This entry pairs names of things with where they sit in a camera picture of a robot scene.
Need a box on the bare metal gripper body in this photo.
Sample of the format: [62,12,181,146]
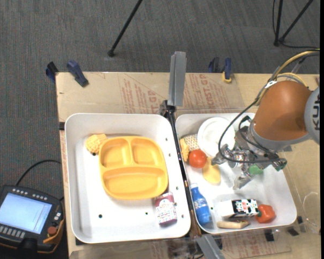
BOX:
[230,128,272,173]

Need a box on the green round toy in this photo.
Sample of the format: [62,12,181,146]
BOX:
[248,163,264,175]

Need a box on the white bowl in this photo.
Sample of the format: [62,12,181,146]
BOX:
[197,116,237,158]

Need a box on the yellow flat toy slice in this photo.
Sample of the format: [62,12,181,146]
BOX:
[201,156,222,186]

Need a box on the red tomato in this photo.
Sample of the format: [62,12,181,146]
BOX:
[188,149,208,169]

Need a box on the white and black printed carton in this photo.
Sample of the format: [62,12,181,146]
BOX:
[217,198,260,219]

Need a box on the white plastic tray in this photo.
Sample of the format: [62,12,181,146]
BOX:
[174,113,298,235]
[64,113,192,244]

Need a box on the yellow and white corn cob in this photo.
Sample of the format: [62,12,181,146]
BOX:
[179,134,201,162]

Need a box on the orange bell pepper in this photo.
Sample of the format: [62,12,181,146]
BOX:
[255,204,276,224]

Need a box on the thin black rod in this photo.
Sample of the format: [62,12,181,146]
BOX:
[166,109,202,238]

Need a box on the tan biscuit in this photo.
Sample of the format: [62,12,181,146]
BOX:
[216,219,251,230]

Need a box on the blue bottle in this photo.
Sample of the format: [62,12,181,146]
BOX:
[190,182,213,226]

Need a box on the maroon printed carton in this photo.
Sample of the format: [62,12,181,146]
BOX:
[154,192,178,227]

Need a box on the yellow divided plate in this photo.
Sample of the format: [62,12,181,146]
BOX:
[98,135,170,201]

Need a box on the black tripod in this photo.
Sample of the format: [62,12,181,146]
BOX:
[272,0,320,49]

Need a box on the brown cardboard board, red print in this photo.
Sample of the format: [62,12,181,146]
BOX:
[55,72,320,259]

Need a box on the black tripod leg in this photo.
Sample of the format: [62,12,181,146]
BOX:
[107,0,150,58]

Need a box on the black block with thin wires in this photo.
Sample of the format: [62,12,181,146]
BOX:
[159,100,177,118]

